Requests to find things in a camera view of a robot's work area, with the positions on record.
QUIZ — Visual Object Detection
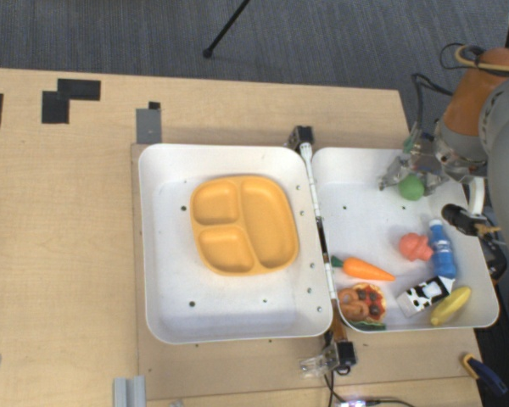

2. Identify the orange carrot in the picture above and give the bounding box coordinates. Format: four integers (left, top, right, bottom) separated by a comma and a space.
330, 255, 396, 282

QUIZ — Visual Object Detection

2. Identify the thin black and white rod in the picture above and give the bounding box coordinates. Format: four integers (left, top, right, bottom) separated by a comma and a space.
299, 142, 338, 301

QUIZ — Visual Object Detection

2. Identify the cow print milk carton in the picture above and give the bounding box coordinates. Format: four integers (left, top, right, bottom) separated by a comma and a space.
394, 276, 456, 318

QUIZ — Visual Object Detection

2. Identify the orange divided plate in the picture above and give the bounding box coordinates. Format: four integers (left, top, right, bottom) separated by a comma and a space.
189, 175, 300, 276

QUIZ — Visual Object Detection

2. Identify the pizza slice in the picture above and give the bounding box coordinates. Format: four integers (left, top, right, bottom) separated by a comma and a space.
337, 282, 388, 324

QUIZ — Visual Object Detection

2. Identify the blue bottle with white cap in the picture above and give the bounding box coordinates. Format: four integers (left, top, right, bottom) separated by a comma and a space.
428, 219, 458, 280

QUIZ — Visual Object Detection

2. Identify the white plastic tray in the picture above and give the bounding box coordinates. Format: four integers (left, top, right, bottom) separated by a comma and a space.
137, 142, 334, 346
311, 146, 501, 333

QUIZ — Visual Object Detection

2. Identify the black cylinder on white bracket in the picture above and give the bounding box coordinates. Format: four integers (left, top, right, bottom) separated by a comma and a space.
440, 177, 489, 237

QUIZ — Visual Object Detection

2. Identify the green ball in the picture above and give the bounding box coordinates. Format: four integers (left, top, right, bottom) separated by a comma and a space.
398, 174, 426, 202

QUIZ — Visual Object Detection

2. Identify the yellow banana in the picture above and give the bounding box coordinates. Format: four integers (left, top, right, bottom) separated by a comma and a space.
430, 286, 473, 327

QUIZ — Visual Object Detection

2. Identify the green flat leaf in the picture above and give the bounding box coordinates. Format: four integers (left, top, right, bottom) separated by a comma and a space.
350, 319, 388, 332

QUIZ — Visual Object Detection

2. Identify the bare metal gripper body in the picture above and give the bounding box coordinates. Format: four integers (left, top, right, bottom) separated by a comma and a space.
400, 139, 488, 185

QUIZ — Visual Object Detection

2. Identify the pink ice cream cone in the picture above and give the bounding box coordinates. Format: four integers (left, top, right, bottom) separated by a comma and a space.
398, 232, 434, 263

